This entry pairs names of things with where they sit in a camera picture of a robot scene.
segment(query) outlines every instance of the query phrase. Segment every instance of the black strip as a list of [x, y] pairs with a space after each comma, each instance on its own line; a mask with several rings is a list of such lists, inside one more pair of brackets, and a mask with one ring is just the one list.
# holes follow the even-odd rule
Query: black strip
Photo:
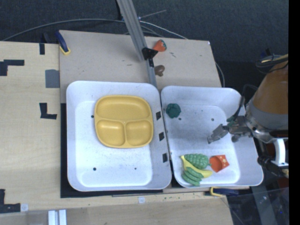
[[269, 48], [267, 48], [265, 52], [266, 52], [267, 56], [271, 56], [272, 55], [272, 52], [271, 52], [271, 50]]
[[5, 189], [0, 189], [0, 213], [20, 212], [21, 204], [4, 204]]
[[149, 61], [149, 67], [154, 68], [154, 62], [153, 62], [153, 59], [152, 59], [152, 58], [149, 58], [148, 61]]
[[8, 75], [8, 65], [4, 62], [0, 62], [0, 76]]
[[168, 161], [168, 155], [167, 153], [163, 154], [163, 163], [165, 163], [166, 161]]
[[45, 55], [45, 44], [43, 44], [43, 43], [39, 44], [39, 54]]
[[8, 75], [8, 66], [24, 66], [24, 60], [4, 60], [0, 62], [0, 76]]
[[128, 190], [128, 191], [96, 191], [96, 192], [80, 192], [72, 188], [68, 181], [68, 165], [67, 165], [67, 106], [65, 103], [60, 104], [61, 127], [60, 127], [60, 197], [93, 197], [106, 195], [130, 195], [130, 194], [158, 194], [163, 190]]
[[51, 43], [48, 33], [44, 32], [42, 34], [41, 43]]
[[122, 16], [122, 14], [121, 14], [120, 7], [119, 7], [119, 5], [118, 5], [118, 2], [117, 2], [117, 0], [114, 0], [114, 1], [116, 2], [116, 6], [117, 6], [117, 11], [118, 11], [118, 20], [122, 21], [122, 19], [123, 19], [123, 16]]
[[183, 186], [178, 183], [178, 181], [176, 180], [176, 178], [174, 176], [174, 169], [173, 169], [172, 160], [170, 160], [170, 167], [171, 167], [171, 171], [172, 171], [171, 186], [173, 188], [183, 188]]
[[160, 140], [160, 141], [163, 140], [163, 139], [165, 138], [164, 132], [160, 133], [158, 136], [159, 136], [159, 140]]
[[161, 112], [157, 112], [156, 113], [156, 120], [160, 119], [161, 118]]
[[39, 108], [41, 110], [41, 118], [54, 119], [54, 120], [57, 118], [57, 114], [48, 114], [47, 113], [47, 103], [40, 103]]
[[10, 66], [24, 66], [25, 61], [24, 60], [4, 60], [4, 63], [6, 65], [10, 65]]

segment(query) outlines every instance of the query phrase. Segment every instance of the wooden table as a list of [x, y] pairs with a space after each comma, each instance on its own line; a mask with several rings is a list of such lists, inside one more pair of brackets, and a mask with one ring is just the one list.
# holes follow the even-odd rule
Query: wooden table
[[[71, 31], [61, 33], [71, 45], [72, 39], [77, 40], [78, 37], [88, 37], [94, 42], [98, 39], [97, 56], [101, 57], [101, 61], [97, 66], [101, 68], [103, 76], [98, 80], [148, 82], [147, 74], [143, 74], [146, 71], [144, 63], [135, 57], [129, 36]], [[154, 37], [146, 38], [149, 47], [156, 40]], [[154, 58], [155, 65], [165, 66], [164, 76], [157, 77], [159, 90], [167, 85], [220, 87], [209, 42], [171, 38], [164, 41], [168, 46], [167, 51], [158, 53]], [[107, 53], [111, 47], [115, 49], [115, 56]], [[70, 49], [75, 54], [77, 48], [71, 46]], [[60, 90], [63, 91], [67, 83], [80, 78], [78, 73], [66, 72], [69, 66], [67, 60], [78, 58], [78, 55], [72, 57], [73, 54], [64, 57], [56, 44], [40, 47], [36, 43], [0, 42], [0, 62], [24, 60], [24, 66], [8, 66], [7, 76], [0, 76], [0, 188], [6, 190], [5, 203], [27, 204], [29, 211], [69, 209], [68, 215], [73, 215], [68, 216], [68, 220], [78, 216], [82, 218], [76, 208], [84, 208], [89, 214], [101, 209], [107, 211], [110, 221], [114, 219], [113, 211], [126, 209], [133, 213], [139, 210], [144, 216], [149, 216], [150, 210], [156, 211], [157, 220], [165, 221], [169, 216], [178, 217], [180, 212], [176, 210], [184, 210], [188, 206], [189, 212], [193, 211], [189, 216], [195, 215], [190, 217], [191, 221], [207, 217], [205, 214], [210, 212], [212, 224], [219, 221], [213, 216], [216, 213], [222, 213], [225, 218], [223, 224], [232, 224], [226, 198], [204, 196], [203, 191], [207, 189], [203, 188], [189, 190], [169, 186], [162, 194], [155, 195], [60, 198], [60, 103], [65, 96]], [[79, 57], [87, 62], [86, 66], [93, 66], [92, 61], [97, 60], [97, 56], [86, 54], [83, 57], [83, 54]], [[119, 67], [112, 62], [114, 59], [120, 61]], [[63, 81], [60, 82], [60, 88], [46, 87], [46, 70], [60, 70], [60, 81]], [[47, 113], [57, 114], [57, 118], [41, 119], [40, 103], [47, 103]], [[141, 196], [145, 204], [139, 204]], [[149, 218], [149, 224], [153, 224], [153, 221]]]

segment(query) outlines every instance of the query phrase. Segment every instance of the yellow banana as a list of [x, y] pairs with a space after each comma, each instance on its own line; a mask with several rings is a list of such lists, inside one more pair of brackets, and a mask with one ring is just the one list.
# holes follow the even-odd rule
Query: yellow banana
[[209, 176], [212, 175], [212, 171], [211, 170], [206, 170], [206, 169], [198, 169], [196, 167], [194, 167], [190, 162], [188, 162], [185, 158], [184, 158], [184, 155], [182, 155], [180, 157], [183, 161], [183, 167], [184, 167], [184, 170], [187, 169], [187, 167], [190, 167], [192, 168], [194, 171], [196, 171], [197, 173], [201, 173], [203, 175], [203, 177], [207, 178]]

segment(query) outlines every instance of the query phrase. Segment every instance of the black metal bracket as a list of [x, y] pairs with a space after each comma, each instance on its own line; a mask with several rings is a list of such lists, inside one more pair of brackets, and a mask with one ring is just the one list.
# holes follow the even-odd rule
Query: black metal bracket
[[5, 189], [0, 189], [0, 213], [20, 212], [21, 204], [4, 204]]
[[142, 54], [144, 56], [144, 59], [147, 60], [151, 60], [154, 58], [154, 56], [158, 53], [158, 51], [154, 50], [154, 49], [151, 49], [151, 48], [147, 48], [147, 47], [144, 47], [142, 49]]

